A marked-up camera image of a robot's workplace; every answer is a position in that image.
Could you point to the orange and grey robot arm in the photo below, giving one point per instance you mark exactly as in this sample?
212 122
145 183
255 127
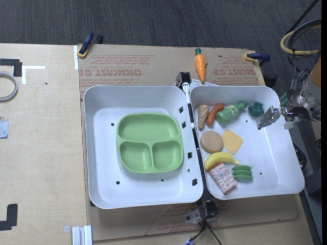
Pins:
316 71

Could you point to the dark green broccoli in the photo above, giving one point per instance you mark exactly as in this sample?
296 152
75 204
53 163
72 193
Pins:
255 110

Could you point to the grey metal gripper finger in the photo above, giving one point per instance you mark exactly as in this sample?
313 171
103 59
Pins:
274 110
265 121

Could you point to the orange sausage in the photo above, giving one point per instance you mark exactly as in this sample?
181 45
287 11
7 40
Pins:
214 113

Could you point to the green pea pods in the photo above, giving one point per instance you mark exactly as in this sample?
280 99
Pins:
242 173

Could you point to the round tan biscuit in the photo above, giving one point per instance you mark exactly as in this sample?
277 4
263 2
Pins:
211 142

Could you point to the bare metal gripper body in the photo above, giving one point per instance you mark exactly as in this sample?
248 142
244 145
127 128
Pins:
307 103

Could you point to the white plastic tray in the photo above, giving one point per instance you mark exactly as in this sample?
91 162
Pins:
270 157
104 162

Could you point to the orange carrot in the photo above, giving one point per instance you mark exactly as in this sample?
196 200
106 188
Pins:
200 66

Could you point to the thin black and white rod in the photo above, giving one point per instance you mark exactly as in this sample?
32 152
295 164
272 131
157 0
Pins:
191 116

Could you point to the black cylinder on white bracket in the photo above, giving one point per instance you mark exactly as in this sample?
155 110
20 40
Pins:
291 123

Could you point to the green divided plate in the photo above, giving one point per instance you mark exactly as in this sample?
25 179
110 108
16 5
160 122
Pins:
149 126

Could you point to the yellow banana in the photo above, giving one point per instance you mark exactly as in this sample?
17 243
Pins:
217 158

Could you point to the brown cardboard board red print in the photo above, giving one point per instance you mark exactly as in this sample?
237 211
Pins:
122 68

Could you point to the yellow cheese slice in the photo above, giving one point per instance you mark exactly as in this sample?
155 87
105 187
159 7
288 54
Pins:
232 141

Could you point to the orange and white carton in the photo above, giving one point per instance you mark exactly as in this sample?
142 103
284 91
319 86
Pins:
222 179

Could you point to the green bottle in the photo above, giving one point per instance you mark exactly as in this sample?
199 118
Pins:
226 115

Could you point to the tan ice cream cone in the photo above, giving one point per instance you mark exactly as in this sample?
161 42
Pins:
202 116

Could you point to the white paper sheet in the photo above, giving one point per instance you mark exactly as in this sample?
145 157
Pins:
201 82

